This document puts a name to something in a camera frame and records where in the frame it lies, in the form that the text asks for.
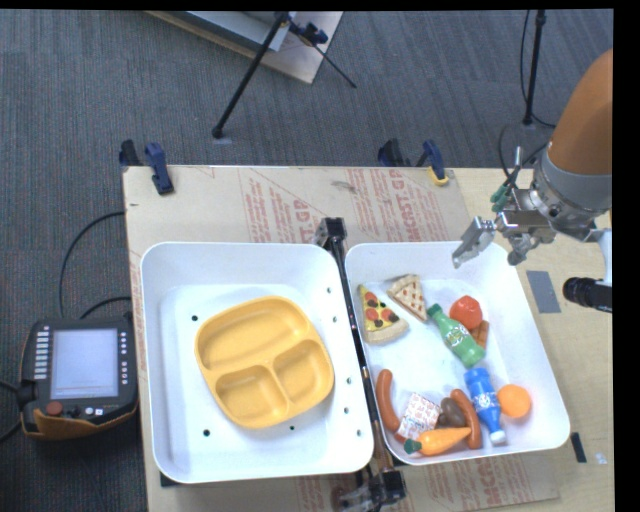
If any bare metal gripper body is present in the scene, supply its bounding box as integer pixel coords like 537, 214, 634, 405
494, 187, 602, 243

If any brown cardboard board red print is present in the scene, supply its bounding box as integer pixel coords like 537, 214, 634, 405
122, 165, 561, 512

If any orange ball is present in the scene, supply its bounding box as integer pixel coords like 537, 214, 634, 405
496, 383, 533, 420

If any pepperoni pizza slice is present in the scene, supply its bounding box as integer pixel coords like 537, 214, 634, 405
356, 283, 411, 346

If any yellow divided plate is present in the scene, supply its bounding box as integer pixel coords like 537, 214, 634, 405
193, 294, 336, 431

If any brown waffle biscuit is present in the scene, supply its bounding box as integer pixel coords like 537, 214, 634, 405
469, 319, 491, 351

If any white and red packet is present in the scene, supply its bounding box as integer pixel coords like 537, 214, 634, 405
396, 391, 443, 442

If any thin black rod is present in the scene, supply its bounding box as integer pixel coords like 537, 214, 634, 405
329, 238, 394, 474

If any blue bottle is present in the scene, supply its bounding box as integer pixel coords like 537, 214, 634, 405
463, 367, 509, 447

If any brown mushroom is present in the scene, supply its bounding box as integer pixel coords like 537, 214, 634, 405
435, 397, 468, 429

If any orange-brown sausage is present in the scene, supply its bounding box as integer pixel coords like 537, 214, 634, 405
375, 368, 408, 444
449, 388, 484, 451

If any white plastic tray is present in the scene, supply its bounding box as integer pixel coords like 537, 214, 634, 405
343, 241, 572, 467
139, 241, 376, 485

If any black cylinder on white bracket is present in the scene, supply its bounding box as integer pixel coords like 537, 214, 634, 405
562, 227, 614, 314

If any red tomato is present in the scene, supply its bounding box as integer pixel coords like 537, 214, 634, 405
448, 294, 485, 332

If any green bottle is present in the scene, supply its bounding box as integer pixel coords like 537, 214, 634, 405
425, 302, 487, 370

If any black block with thin wires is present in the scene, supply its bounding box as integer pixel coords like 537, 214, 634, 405
313, 216, 349, 250
332, 467, 409, 512

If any orange carrot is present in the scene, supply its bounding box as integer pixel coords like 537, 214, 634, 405
403, 426, 473, 458

